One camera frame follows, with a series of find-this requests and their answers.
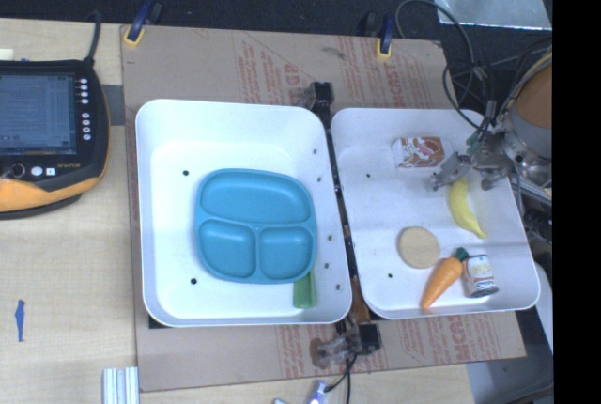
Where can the white and orange carton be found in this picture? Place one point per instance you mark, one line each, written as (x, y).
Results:
(418, 153)

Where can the yellow banana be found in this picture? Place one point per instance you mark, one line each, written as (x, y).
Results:
(462, 207)

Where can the brown cardboard board, red print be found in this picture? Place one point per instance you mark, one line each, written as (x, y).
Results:
(197, 64)

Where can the blue divided plate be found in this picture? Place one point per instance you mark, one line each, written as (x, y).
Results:
(253, 223)

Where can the thin black and white rod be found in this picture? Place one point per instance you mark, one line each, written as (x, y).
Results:
(339, 191)

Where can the small white and red can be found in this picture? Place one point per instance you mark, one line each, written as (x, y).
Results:
(481, 275)

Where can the orange carrot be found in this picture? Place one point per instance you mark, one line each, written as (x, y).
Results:
(441, 282)

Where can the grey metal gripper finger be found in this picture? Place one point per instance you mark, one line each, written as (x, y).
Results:
(493, 180)
(449, 171)

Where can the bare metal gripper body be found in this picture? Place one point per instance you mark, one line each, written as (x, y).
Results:
(497, 155)

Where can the white plastic tray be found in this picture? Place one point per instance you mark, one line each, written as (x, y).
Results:
(235, 129)
(375, 223)

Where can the round beige biscuit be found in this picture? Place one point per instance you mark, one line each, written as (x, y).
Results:
(418, 247)

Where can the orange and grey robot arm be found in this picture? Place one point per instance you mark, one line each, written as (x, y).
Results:
(535, 101)

